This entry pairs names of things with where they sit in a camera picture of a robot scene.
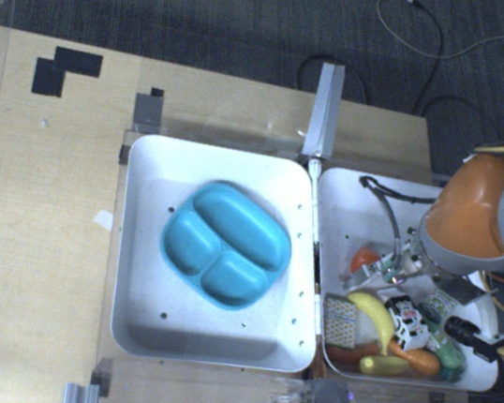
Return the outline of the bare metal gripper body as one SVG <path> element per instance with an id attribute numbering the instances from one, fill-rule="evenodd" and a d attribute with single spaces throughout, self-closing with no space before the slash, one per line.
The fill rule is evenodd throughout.
<path id="1" fill-rule="evenodd" d="M 432 271 L 429 261 L 410 250 L 399 254 L 392 251 L 372 261 L 363 268 L 369 278 L 378 277 L 386 284 L 399 285 L 409 278 L 426 275 Z"/>

